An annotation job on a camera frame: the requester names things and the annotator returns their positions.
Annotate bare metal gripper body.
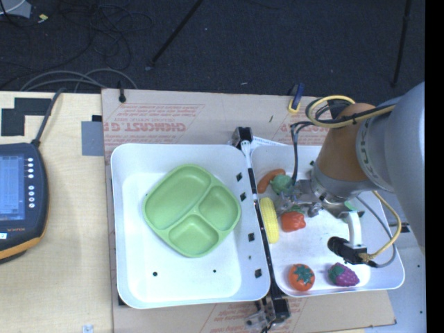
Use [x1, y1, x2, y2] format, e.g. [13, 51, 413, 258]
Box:
[281, 179, 333, 219]

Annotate orange bell pepper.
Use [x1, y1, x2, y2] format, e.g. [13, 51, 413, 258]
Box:
[280, 206, 307, 233]

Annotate green broccoli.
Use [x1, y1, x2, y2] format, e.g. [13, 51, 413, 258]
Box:
[269, 173, 296, 197]

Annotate orange sausage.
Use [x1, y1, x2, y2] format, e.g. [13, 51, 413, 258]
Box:
[257, 168, 287, 194]

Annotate yellow corn cob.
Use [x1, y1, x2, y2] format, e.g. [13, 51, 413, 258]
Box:
[259, 196, 281, 245]

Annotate white plastic tray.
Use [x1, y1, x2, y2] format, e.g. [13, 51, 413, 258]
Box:
[110, 142, 272, 310]
[250, 144, 406, 298]

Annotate thin black and white rod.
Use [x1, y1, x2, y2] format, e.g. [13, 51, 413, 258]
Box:
[241, 139, 280, 302]

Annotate orange tomato with green top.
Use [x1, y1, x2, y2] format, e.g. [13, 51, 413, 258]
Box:
[287, 263, 316, 293]

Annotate purple grapes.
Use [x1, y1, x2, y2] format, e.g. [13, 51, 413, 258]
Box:
[327, 262, 361, 288]

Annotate brown cardboard board red print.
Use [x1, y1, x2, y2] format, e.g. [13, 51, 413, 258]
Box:
[100, 87, 398, 333]

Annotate green divided plate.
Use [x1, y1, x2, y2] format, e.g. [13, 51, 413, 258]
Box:
[141, 164, 242, 259]

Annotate black cylinder on white bracket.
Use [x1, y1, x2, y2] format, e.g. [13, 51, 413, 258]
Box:
[327, 209, 368, 266]

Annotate black block with thin wires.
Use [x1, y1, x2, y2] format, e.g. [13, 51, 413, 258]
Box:
[270, 296, 291, 323]
[233, 126, 253, 148]

